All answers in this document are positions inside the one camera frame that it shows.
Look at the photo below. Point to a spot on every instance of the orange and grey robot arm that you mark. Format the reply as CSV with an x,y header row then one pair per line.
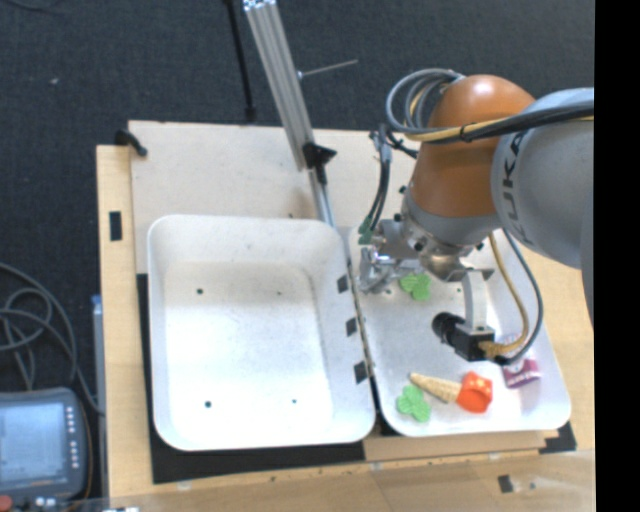
x,y
465,165

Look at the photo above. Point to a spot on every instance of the beige ice cream cone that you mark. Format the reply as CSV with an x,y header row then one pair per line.
x,y
439,387

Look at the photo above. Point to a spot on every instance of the white plastic tray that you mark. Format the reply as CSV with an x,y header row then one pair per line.
x,y
250,340
415,345

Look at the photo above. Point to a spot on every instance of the pale wood board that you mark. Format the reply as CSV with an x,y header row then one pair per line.
x,y
215,170

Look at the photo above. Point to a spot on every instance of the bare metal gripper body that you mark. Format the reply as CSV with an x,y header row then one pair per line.
x,y
400,240

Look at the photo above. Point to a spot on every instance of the green broccoli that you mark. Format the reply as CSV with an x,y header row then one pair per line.
x,y
413,404
417,286

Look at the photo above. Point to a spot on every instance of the black cylinder on white bracket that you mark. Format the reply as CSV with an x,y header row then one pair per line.
x,y
467,340

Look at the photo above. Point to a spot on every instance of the purple and white carton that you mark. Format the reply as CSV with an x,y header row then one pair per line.
x,y
522,372

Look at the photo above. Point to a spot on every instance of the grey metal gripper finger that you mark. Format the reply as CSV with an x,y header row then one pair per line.
x,y
369,272
392,272

